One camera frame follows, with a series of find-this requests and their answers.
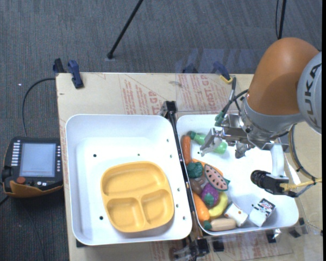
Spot red watermelon slice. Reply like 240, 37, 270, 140
203, 164, 231, 192

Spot black block with thin wires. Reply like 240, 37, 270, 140
161, 100, 179, 119
189, 237, 210, 258

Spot black cylinder on white bracket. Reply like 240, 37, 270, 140
250, 142, 290, 196

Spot thin black rod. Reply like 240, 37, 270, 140
167, 112, 200, 240

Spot green broccoli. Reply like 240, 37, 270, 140
186, 161, 205, 179

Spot white plastic tray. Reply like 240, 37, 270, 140
175, 114, 300, 237
65, 114, 193, 246

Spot brown potato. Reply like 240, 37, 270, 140
189, 176, 208, 196

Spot yellow divided plate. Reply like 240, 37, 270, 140
100, 160, 175, 234

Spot orange carrot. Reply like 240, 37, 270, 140
192, 191, 213, 231
180, 134, 192, 166

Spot yellow banana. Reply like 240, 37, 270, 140
208, 191, 229, 220

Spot brown cardboard board red print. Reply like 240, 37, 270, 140
55, 72, 323, 261

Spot beige sausage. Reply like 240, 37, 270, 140
210, 217, 237, 232

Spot purple grapes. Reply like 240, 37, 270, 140
200, 183, 221, 208

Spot green bottle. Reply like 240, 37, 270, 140
189, 130, 229, 154

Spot white carton with cow print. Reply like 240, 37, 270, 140
248, 198, 277, 227

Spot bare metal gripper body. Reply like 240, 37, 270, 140
220, 113, 255, 147

